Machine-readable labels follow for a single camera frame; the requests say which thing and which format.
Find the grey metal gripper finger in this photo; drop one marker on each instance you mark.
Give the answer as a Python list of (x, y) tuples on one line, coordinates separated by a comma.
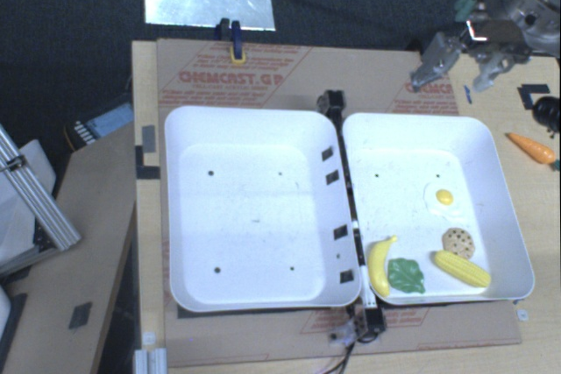
[(493, 72), (434, 59)]

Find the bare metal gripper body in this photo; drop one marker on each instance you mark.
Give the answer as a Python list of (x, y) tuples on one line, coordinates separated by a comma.
[(504, 37)]

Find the orange carrot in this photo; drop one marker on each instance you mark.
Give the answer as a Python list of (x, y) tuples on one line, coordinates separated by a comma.
[(530, 147)]

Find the white plastic tray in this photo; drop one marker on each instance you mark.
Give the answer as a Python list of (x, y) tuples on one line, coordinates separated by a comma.
[(403, 188), (254, 210)]

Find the white and yellow fried egg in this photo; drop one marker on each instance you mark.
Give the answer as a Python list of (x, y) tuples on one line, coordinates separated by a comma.
[(443, 199)]

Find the thin black and white rod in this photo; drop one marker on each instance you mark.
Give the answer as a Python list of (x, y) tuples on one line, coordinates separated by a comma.
[(348, 184)]

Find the brown cardboard board red print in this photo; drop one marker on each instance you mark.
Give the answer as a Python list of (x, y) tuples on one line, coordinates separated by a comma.
[(263, 70)]

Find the brown chocolate chip biscuit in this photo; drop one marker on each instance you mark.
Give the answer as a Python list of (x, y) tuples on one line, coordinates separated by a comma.
[(458, 242)]

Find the yellow corn cob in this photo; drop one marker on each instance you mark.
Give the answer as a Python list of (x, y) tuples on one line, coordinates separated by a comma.
[(462, 268)]

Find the yellow banana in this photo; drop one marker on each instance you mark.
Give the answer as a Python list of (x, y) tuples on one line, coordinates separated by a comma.
[(378, 269)]

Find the green lettuce leaf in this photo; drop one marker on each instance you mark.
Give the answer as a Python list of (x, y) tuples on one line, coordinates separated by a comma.
[(406, 276)]

